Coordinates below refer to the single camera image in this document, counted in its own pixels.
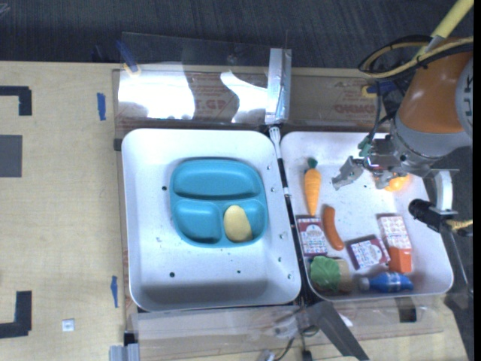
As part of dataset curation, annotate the orange round toy fruit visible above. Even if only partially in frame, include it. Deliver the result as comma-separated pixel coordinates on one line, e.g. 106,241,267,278
383,174,411,193

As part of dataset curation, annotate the white plastic tray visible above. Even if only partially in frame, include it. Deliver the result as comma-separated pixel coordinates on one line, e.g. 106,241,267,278
279,130,455,302
120,127,303,313

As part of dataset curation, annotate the yellow oval toy potato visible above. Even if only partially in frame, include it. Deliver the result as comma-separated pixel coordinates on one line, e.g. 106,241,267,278
222,204,254,244

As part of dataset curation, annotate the orange toy carrot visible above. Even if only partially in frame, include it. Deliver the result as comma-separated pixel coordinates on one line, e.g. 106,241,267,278
303,156,323,218

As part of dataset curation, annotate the red and white carton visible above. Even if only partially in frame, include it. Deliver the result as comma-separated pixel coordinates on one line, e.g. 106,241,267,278
345,235,392,272
295,216,329,258

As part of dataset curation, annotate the orange toy sausage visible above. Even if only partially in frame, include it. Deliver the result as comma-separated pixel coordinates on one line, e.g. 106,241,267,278
322,205,346,252

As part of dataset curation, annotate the orange and white carton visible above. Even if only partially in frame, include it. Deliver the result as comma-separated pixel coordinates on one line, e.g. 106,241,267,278
376,213,413,275

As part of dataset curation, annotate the blue divided plate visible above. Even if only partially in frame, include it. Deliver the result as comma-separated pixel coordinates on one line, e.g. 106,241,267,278
168,156,269,248

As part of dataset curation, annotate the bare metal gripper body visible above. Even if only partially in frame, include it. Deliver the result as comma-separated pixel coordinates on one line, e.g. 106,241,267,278
365,135,430,180

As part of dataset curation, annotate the green toy lettuce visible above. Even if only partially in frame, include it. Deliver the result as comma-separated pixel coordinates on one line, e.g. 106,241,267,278
309,255,343,293

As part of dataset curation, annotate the black cylinder on white bracket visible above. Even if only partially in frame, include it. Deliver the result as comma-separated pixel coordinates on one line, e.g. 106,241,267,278
407,168,460,234

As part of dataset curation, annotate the blue toy bottle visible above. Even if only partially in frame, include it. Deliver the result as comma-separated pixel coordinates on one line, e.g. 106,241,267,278
357,271,415,294

